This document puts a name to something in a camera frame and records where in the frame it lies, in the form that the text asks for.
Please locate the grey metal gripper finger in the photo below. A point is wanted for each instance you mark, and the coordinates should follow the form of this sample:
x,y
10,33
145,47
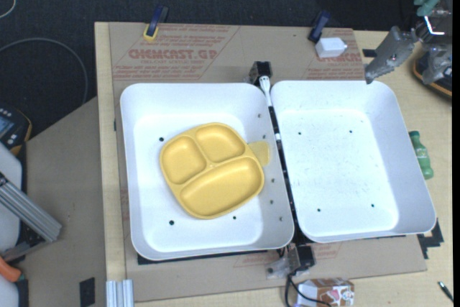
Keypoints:
x,y
390,54
436,64

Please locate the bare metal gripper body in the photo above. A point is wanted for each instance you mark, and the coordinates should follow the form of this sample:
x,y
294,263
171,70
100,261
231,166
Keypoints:
x,y
443,25

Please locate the small white box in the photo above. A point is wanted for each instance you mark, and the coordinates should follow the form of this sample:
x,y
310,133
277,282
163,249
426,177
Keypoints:
x,y
330,47

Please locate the green plastic bottle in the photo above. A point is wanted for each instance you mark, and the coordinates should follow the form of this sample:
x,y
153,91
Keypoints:
x,y
422,156

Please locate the white plastic tray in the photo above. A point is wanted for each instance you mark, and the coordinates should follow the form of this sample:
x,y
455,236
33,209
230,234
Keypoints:
x,y
341,172
151,233

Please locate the thin black and white rod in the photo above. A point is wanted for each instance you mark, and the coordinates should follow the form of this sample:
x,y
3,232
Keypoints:
x,y
277,136

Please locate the brown cardboard board red print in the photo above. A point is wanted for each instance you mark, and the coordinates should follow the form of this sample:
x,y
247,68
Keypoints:
x,y
179,54

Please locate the yellow divided plate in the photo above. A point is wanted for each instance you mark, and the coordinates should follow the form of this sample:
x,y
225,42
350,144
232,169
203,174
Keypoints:
x,y
215,183

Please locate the black pen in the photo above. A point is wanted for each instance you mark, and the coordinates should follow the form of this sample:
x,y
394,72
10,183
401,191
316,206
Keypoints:
x,y
445,291

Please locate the brown and white carton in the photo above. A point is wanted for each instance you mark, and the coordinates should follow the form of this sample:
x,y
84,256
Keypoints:
x,y
327,293

